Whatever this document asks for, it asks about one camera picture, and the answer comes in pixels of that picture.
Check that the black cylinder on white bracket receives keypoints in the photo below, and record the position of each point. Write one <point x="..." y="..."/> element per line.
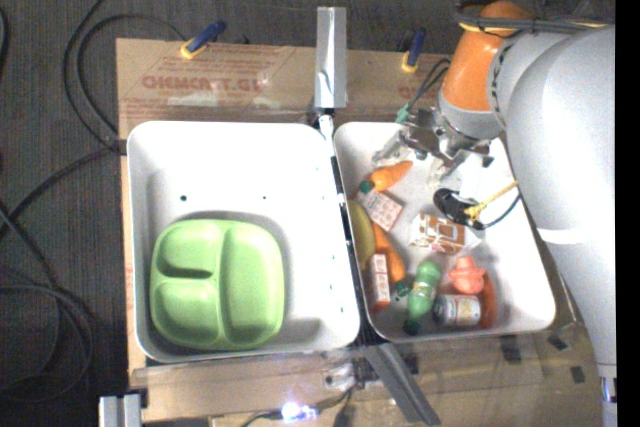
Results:
<point x="452" y="206"/>

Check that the small white and orange carton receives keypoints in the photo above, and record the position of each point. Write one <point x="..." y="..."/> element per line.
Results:
<point x="380" y="282"/>

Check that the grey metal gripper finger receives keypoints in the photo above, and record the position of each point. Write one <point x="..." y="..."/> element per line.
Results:
<point x="391" y="149"/>
<point x="450" y="167"/>

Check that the pink toy figure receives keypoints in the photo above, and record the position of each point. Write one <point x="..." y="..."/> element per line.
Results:
<point x="467" y="275"/>

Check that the green plastic bottle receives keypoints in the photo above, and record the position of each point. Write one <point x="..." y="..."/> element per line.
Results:
<point x="424" y="290"/>

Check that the white plastic tray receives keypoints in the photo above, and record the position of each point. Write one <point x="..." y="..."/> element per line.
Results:
<point x="505" y="275"/>
<point x="240" y="165"/>

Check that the orange carrot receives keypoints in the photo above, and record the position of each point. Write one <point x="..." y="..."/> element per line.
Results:
<point x="390" y="175"/>
<point x="392" y="257"/>

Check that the brown cardboard board red print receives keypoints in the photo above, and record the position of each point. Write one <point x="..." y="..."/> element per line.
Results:
<point x="210" y="80"/>

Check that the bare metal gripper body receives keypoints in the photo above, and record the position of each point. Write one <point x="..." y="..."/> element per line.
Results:
<point x="431" y="135"/>

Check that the green divided plate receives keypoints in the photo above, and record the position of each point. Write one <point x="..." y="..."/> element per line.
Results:
<point x="220" y="285"/>

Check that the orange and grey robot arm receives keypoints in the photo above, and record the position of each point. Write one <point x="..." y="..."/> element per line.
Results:
<point x="560" y="125"/>

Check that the small silver can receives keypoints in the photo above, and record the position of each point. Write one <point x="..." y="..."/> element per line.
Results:
<point x="457" y="310"/>

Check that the white and orange packet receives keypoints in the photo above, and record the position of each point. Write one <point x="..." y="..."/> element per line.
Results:
<point x="440" y="234"/>

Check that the yellow banana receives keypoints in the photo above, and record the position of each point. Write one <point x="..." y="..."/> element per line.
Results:
<point x="362" y="235"/>

